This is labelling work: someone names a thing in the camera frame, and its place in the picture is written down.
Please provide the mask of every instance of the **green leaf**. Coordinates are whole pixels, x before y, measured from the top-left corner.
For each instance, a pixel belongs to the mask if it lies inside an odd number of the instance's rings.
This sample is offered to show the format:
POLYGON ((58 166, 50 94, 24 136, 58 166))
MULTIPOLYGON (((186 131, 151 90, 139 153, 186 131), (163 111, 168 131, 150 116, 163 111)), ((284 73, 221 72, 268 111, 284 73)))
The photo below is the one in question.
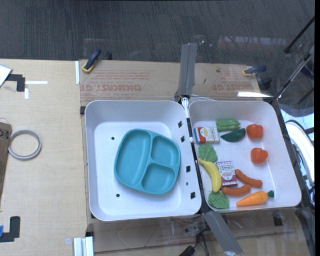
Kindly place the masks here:
POLYGON ((208 203, 218 209, 229 208, 229 198, 221 192, 214 193, 213 191, 211 191, 211 193, 209 194, 208 203))
POLYGON ((216 162, 218 157, 212 145, 200 145, 198 148, 198 155, 203 161, 216 162))

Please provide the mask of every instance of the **teal divided plate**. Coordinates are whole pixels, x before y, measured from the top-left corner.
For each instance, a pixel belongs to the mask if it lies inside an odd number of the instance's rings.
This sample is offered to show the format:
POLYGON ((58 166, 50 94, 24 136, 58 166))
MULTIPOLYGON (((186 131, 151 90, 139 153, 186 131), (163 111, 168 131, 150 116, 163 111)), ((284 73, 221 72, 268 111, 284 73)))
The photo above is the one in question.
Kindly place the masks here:
POLYGON ((179 147, 173 140, 153 131, 132 129, 119 145, 114 175, 129 188, 164 194, 175 185, 180 158, 179 147))

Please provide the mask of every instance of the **tomato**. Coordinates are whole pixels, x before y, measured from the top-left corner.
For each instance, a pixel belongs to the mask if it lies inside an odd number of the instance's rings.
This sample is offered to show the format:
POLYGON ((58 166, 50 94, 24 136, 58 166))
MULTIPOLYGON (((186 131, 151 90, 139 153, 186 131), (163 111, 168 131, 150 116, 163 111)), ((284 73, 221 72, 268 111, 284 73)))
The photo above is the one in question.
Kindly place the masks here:
POLYGON ((252 140, 260 139, 262 137, 263 132, 264 128, 260 124, 249 124, 246 127, 246 134, 252 140))
POLYGON ((255 147, 251 150, 251 160, 254 163, 262 164, 264 161, 267 160, 268 156, 268 151, 260 147, 255 147))

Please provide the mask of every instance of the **brown sausage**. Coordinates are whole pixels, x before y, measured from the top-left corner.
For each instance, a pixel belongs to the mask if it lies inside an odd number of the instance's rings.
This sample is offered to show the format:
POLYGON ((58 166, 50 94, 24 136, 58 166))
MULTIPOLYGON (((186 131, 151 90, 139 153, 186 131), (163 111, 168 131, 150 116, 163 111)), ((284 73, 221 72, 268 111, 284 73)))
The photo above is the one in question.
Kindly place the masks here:
POLYGON ((245 184, 241 187, 235 187, 235 188, 224 186, 221 189, 222 193, 228 196, 240 196, 249 192, 250 190, 251 190, 251 186, 249 184, 245 184))
POLYGON ((239 181, 241 181, 245 184, 249 184, 252 187, 260 188, 263 185, 262 180, 250 178, 247 175, 245 175, 242 171, 240 171, 239 169, 235 169, 234 173, 239 181))

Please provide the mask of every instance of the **light wood surface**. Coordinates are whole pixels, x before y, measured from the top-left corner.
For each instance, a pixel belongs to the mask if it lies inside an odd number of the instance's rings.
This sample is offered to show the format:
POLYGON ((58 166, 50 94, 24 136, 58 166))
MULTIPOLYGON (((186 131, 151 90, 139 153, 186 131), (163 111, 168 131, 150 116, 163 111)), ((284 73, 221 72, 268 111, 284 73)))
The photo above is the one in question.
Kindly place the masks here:
MULTIPOLYGON (((42 150, 36 158, 20 161, 8 157, 0 225, 8 232, 10 217, 19 216, 21 226, 19 238, 0 243, 0 255, 71 256, 72 239, 83 238, 87 228, 80 88, 76 84, 75 62, 0 59, 0 64, 12 68, 12 74, 23 75, 26 81, 48 81, 48 84, 28 85, 29 99, 16 91, 15 82, 6 81, 0 88, 0 118, 9 121, 13 132, 34 130, 42 140, 42 150)), ((19 153, 29 154, 37 145, 32 137, 21 136, 13 146, 19 153)), ((244 254, 309 255, 294 210, 290 219, 293 224, 288 232, 239 238, 244 254)), ((225 255, 216 240, 207 244, 212 255, 225 255)), ((187 245, 97 255, 179 255, 187 245)), ((197 246, 195 255, 204 254, 197 246)))

